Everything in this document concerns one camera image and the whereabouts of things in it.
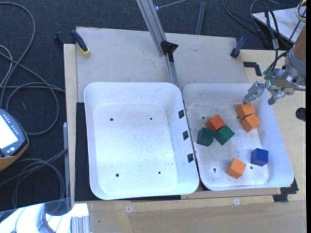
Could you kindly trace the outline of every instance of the toy block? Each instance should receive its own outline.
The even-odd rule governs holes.
[[[256,112],[251,103],[241,104],[235,110],[241,120]]]
[[[208,147],[214,140],[214,131],[202,128],[198,133],[197,143]]]
[[[261,124],[261,121],[255,114],[251,114],[245,117],[241,122],[241,125],[246,132],[250,132],[253,128],[257,127],[259,124]]]
[[[233,178],[239,178],[243,175],[245,170],[246,164],[243,161],[240,161],[237,158],[234,158],[232,161],[230,161],[226,174],[232,176]]]
[[[215,138],[221,145],[225,144],[232,136],[234,132],[227,126],[224,125],[220,130],[215,133]]]
[[[251,164],[264,166],[268,163],[268,156],[269,156],[268,150],[256,148],[252,151],[251,154]]]
[[[210,130],[214,130],[215,132],[218,131],[221,127],[223,127],[225,125],[225,122],[223,121],[223,119],[220,117],[220,115],[215,115],[212,118],[210,118],[205,126],[210,129]]]

